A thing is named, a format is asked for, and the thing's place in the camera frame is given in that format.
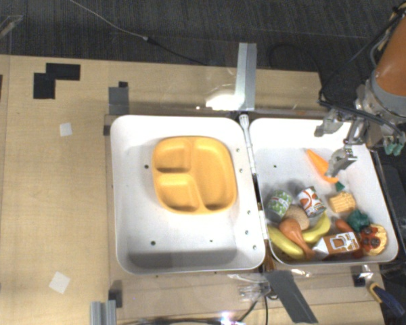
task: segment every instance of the wooden surface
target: wooden surface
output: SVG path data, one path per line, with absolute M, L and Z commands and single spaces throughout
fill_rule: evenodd
M 119 81 L 129 83 L 131 101 L 163 109 L 174 102 L 204 105 L 214 88 L 234 83 L 234 72 L 29 57 L 0 56 L 0 61 L 9 64 L 0 325 L 88 324 L 90 302 L 105 301 L 115 279 L 128 302 L 118 311 L 120 319 L 245 310 L 249 303 L 241 301 L 238 282 L 224 274 L 141 278 L 117 269 L 108 249 L 102 134 L 108 87 Z M 81 80 L 57 81 L 55 100 L 34 100 L 33 73 L 45 72 L 46 62 L 80 64 Z M 257 77 L 258 105 L 317 108 L 315 74 L 262 70 Z M 72 124 L 71 136 L 60 137 L 62 123 Z M 56 272 L 70 278 L 64 294 L 49 287 Z M 314 279 L 298 282 L 321 324 L 383 324 L 379 305 L 364 288 L 351 286 L 348 270 L 339 278 L 328 272 L 317 269 Z M 382 282 L 378 274 L 374 280 Z M 270 307 L 270 324 L 291 323 L 279 301 Z M 256 310 L 247 324 L 262 324 L 264 317 Z

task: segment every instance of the red and white can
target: red and white can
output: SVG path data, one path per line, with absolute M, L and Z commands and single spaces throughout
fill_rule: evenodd
M 326 210 L 314 187 L 301 191 L 298 195 L 298 202 L 309 218 L 315 217 Z

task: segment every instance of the can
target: can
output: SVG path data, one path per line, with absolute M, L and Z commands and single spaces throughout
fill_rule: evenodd
M 293 197 L 284 190 L 276 190 L 273 192 L 271 199 L 268 202 L 267 208 L 276 212 L 282 218 L 290 204 L 292 204 Z
M 314 187 L 301 191 L 298 195 L 298 202 L 309 218 L 315 217 L 326 210 Z

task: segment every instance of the black floor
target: black floor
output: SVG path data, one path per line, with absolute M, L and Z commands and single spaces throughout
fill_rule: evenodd
M 406 0 L 75 1 L 120 28 L 210 65 L 235 66 L 232 49 L 245 41 L 257 44 L 260 68 L 315 69 L 304 51 L 282 47 L 268 54 L 272 45 L 294 44 L 312 55 L 326 79 L 380 31 L 392 7 Z M 68 0 L 0 0 L 0 23 L 8 15 L 24 19 L 0 42 L 0 53 L 193 64 L 111 27 Z M 329 87 L 332 98 L 351 105 L 355 88 L 370 70 L 367 54 L 359 56 Z M 400 157 L 381 153 L 381 158 L 396 168 L 406 193 L 406 146 Z M 386 272 L 386 287 L 406 306 L 404 267 L 399 263 Z M 406 316 L 399 323 L 406 324 Z

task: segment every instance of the banana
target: banana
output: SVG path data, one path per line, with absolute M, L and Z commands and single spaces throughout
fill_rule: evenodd
M 285 254 L 293 259 L 305 259 L 305 254 L 302 249 L 285 237 L 276 227 L 268 225 L 268 232 L 272 243 L 285 252 Z
M 307 243 L 316 243 L 322 236 L 325 236 L 331 228 L 331 220 L 323 212 L 316 225 L 311 229 L 302 232 L 302 237 Z

